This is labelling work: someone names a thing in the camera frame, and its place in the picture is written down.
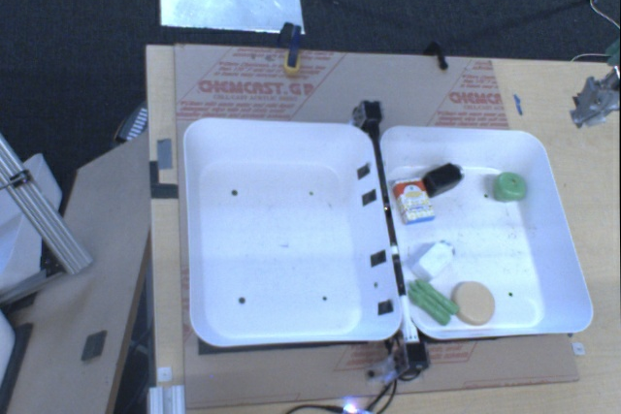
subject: black wire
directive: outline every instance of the black wire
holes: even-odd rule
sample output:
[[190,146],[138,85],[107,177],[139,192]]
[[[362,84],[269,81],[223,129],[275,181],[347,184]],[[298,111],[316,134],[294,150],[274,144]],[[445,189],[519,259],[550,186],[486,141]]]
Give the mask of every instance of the black wire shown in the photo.
[[[373,409],[377,406],[377,404],[380,403],[381,400],[386,396],[386,394],[388,393],[388,390],[390,390],[392,388],[392,390],[390,392],[390,395],[388,396],[388,401],[386,403],[384,403],[384,405],[376,412],[376,414],[382,414],[383,412],[386,411],[386,409],[392,403],[392,400],[395,398],[395,395],[397,394],[397,384],[399,383],[399,381],[413,381],[418,376],[420,376],[420,371],[418,371],[415,374],[410,375],[410,376],[405,376],[403,374],[402,376],[399,376],[399,378],[397,378],[396,380],[392,381],[391,383],[388,383],[381,390],[381,392],[379,392],[377,397],[375,397],[373,399],[373,401],[369,405],[367,405],[365,407],[365,410],[373,411]],[[328,411],[328,412],[336,412],[337,414],[342,414],[343,413],[343,408],[342,407],[338,407],[336,405],[320,405],[320,404],[306,403],[306,404],[303,404],[303,405],[298,405],[296,407],[293,407],[292,409],[288,410],[285,414],[292,414],[293,412],[297,412],[297,411],[303,410],[303,409],[325,410],[325,411]]]
[[123,408],[123,410],[117,411],[115,409],[114,412],[120,412],[120,414],[129,414],[131,409],[134,408],[136,405],[138,405],[138,402],[141,399],[141,396],[145,393],[145,389],[147,388],[147,386],[148,386],[148,371],[145,374],[143,381],[141,381],[139,388],[136,389],[136,391],[134,392],[134,395],[125,404],[125,407]]
[[379,392],[379,395],[377,395],[377,397],[374,398],[374,400],[365,407],[365,410],[373,410],[375,408],[375,406],[379,403],[380,400],[382,400],[384,398],[384,396],[386,395],[386,392],[388,392],[388,390],[390,390],[390,387],[394,384],[397,383],[397,380],[393,381],[392,383],[388,383],[381,392]]
[[390,392],[390,397],[388,397],[388,401],[384,403],[384,406],[381,409],[379,409],[378,412],[376,412],[376,414],[381,414],[390,406],[390,403],[392,402],[393,398],[395,397],[395,394],[397,393],[398,382],[399,382],[398,380],[395,380],[392,382],[392,391]]
[[297,412],[303,409],[325,410],[327,412],[336,412],[337,414],[343,413],[343,408],[338,407],[336,405],[321,405],[318,403],[305,403],[305,404],[293,407],[292,409],[289,409],[288,411],[286,411],[285,414],[292,414],[293,412]]
[[150,326],[143,332],[143,334],[141,334],[135,341],[132,340],[133,343],[127,350],[127,359],[129,359],[131,356],[134,355],[134,352],[136,352],[138,347],[142,345],[143,341],[145,341],[145,338],[150,337],[152,331],[153,331],[153,324],[151,323]]

